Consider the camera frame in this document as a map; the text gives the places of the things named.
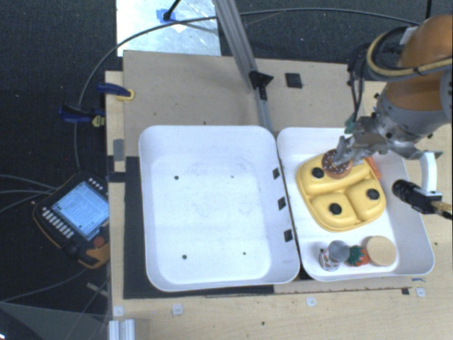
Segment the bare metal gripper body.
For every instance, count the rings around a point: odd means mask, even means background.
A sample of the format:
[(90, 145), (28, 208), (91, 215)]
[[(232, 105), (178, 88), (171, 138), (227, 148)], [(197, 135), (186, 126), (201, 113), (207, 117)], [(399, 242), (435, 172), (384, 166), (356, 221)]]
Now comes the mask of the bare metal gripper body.
[(403, 130), (390, 118), (383, 115), (361, 117), (352, 132), (354, 148), (369, 150), (369, 157), (375, 153), (393, 152), (403, 158), (420, 158), (421, 151), (415, 144), (420, 137)]

